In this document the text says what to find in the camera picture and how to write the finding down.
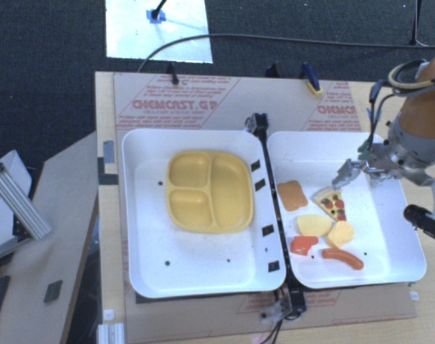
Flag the yellow divided plate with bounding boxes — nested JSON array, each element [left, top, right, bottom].
[[165, 149, 255, 234]]

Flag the black block with thin wires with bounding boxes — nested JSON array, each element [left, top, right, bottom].
[[244, 112, 269, 136], [259, 287, 308, 323]]

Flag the thin black and white rod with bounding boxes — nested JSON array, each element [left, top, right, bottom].
[[259, 131, 299, 295]]

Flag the brown toast slice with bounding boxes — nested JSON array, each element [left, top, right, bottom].
[[276, 179, 309, 213]]

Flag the yellow smooth potato chip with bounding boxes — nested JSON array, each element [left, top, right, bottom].
[[296, 214, 333, 239]]

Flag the pizza slice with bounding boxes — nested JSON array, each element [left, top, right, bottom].
[[311, 186, 348, 223]]

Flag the red-orange toy food piece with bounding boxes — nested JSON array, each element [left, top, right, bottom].
[[289, 235, 320, 257]]

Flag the orange-red sausage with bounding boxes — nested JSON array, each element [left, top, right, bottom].
[[321, 247, 365, 271]]

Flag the brown cardboard board red print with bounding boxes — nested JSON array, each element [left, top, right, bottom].
[[113, 72, 418, 336]]

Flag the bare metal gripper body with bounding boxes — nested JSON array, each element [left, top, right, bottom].
[[360, 142, 435, 186]]

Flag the black cylinder on white bracket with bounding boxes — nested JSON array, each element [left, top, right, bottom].
[[403, 178, 435, 240]]

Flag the white plastic tray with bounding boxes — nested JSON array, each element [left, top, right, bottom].
[[266, 130, 428, 290], [121, 128, 288, 299]]

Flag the yellow ridged potato chip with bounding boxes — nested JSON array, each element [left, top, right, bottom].
[[325, 220, 355, 249]]

